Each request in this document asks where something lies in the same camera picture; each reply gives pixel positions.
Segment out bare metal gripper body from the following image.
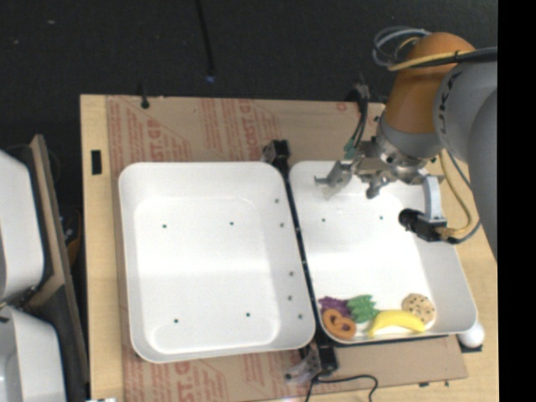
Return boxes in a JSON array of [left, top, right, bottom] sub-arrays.
[[354, 140, 427, 184]]

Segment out white plastic tray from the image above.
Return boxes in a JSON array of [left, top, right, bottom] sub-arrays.
[[288, 159, 479, 346], [117, 161, 317, 364]]

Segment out thin black rod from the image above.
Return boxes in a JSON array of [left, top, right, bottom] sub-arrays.
[[276, 157, 327, 348]]

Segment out brown cardboard board red print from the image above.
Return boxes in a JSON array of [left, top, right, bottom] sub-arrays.
[[104, 95, 469, 402]]

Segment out green broccoli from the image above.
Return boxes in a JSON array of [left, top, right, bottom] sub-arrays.
[[346, 294, 381, 323]]

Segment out purple grapes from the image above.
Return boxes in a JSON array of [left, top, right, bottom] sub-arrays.
[[317, 295, 351, 318]]

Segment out tan chocolate chip biscuit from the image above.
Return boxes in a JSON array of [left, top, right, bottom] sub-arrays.
[[401, 293, 437, 325]]

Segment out yellow banana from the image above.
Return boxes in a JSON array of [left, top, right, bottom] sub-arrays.
[[367, 309, 426, 338]]

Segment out orange doughnut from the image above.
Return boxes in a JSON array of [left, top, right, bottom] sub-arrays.
[[322, 307, 358, 340]]

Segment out white round object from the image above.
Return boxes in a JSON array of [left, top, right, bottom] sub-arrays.
[[456, 321, 486, 348]]

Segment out black cylinder on white bracket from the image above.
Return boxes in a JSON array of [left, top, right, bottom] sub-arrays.
[[398, 174, 449, 243]]

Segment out black block with thin wires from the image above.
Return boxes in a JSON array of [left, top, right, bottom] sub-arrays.
[[297, 343, 339, 377], [262, 139, 291, 165]]

